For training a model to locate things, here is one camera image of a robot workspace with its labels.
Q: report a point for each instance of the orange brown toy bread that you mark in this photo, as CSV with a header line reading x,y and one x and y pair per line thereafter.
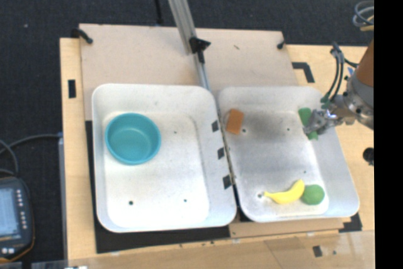
x,y
234,121

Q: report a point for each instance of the teal bowl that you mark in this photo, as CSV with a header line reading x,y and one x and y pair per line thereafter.
x,y
132,139

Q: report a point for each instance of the yellow banana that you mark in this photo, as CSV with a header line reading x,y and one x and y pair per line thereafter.
x,y
288,195

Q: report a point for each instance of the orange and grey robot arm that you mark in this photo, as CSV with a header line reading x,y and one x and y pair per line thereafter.
x,y
366,72

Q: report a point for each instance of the brown cardboard board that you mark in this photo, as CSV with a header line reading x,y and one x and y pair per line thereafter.
x,y
138,56

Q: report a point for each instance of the thin black and white rod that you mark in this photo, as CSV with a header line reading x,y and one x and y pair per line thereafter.
x,y
227,151

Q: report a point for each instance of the white plastic tray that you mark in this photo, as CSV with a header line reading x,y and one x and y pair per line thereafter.
x,y
277,160
176,167

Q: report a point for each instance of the green toy vegetable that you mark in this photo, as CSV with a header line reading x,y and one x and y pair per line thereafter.
x,y
304,116

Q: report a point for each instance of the green round toy fruit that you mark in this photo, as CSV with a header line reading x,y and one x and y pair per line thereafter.
x,y
313,195

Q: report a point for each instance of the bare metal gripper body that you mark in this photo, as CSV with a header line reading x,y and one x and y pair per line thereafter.
x,y
352,110

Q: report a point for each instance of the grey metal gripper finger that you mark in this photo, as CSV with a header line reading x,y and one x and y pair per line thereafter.
x,y
310,128
318,116

